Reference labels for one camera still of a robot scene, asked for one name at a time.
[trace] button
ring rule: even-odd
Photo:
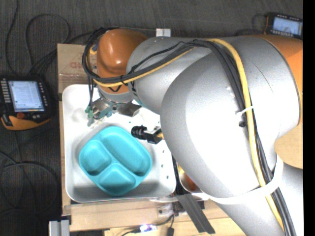
[[[18,113],[16,114],[16,117],[17,117],[17,119],[24,119],[25,114],[24,114],[23,112],[18,112]]]

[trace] white cable tie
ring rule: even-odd
[[[248,108],[245,108],[244,110],[240,111],[240,112],[237,112],[236,115],[238,116],[241,116],[243,113],[247,112],[248,110],[251,110],[253,109],[254,107],[253,106],[250,106]]]
[[[209,199],[223,205],[235,205],[235,204],[245,203],[250,200],[257,199],[257,198],[266,197],[270,195],[271,193],[273,193],[279,187],[279,184],[282,179],[283,169],[284,169],[284,162],[277,156],[274,177],[269,183],[267,183],[263,187],[251,190],[249,192],[246,192],[238,196],[228,197],[228,198],[216,198],[216,197],[212,197],[208,195]]]

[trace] display screen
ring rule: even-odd
[[[302,33],[302,22],[275,17],[274,24],[273,24],[273,29],[274,30],[279,30],[279,31],[282,31],[282,32],[291,33],[291,34],[294,34],[294,35],[301,35],[301,33]]]
[[[15,112],[44,111],[36,81],[9,81]]]

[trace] blue plate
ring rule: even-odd
[[[121,197],[148,175],[152,158],[126,130],[109,126],[83,146],[79,164],[101,190],[112,197]]]

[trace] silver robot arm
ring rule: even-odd
[[[221,38],[211,48],[205,42],[142,39],[127,57],[126,74],[143,74],[122,78],[127,89],[121,94],[119,87],[105,92],[110,81],[98,83],[101,98],[121,106],[135,99],[159,114],[176,161],[246,235],[304,235],[303,170],[283,164],[274,150],[275,140],[301,121],[302,42],[266,36]],[[227,72],[226,63],[239,66],[226,44],[239,56],[245,79],[239,70]],[[246,82],[250,97],[239,81]],[[128,92],[128,101],[117,102]],[[240,103],[244,98],[250,106]],[[114,112],[105,110],[106,115]],[[254,137],[249,126],[254,127]],[[262,151],[259,164],[266,166],[265,172],[253,160],[254,147]],[[259,173],[269,175],[269,180],[259,178]]]

